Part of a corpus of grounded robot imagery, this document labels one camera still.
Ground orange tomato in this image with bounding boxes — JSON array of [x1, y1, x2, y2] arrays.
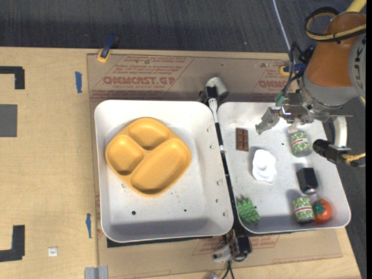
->
[[311, 198, 333, 224]]

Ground green and white can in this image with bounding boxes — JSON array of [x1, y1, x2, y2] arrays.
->
[[291, 196, 316, 224], [288, 130, 313, 158]]

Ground yellow divided plate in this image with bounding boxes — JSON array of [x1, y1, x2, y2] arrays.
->
[[104, 116, 193, 198]]

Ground green lettuce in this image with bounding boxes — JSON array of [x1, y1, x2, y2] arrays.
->
[[235, 196, 260, 224]]

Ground white fried egg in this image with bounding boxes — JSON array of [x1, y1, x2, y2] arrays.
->
[[251, 148, 277, 184]]

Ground black cylinder on white bracket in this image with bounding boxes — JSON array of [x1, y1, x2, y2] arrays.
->
[[312, 115, 354, 164]]

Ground white plastic tray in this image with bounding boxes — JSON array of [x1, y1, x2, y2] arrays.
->
[[217, 101, 352, 235], [94, 99, 234, 244]]

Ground brown chocolate bar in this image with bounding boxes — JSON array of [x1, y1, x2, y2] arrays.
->
[[235, 127, 250, 152]]

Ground black block with thin wires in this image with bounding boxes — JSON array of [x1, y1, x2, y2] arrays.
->
[[205, 85, 219, 100], [236, 235, 253, 256]]

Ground black can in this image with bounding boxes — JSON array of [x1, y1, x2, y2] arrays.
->
[[295, 167, 319, 195]]

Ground brown cardboard board red print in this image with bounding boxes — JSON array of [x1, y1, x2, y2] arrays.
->
[[87, 53, 344, 273]]

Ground thin black and white rod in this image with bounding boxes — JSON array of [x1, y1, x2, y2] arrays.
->
[[208, 97, 238, 233]]

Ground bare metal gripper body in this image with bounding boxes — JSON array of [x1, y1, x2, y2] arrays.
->
[[279, 91, 332, 125]]

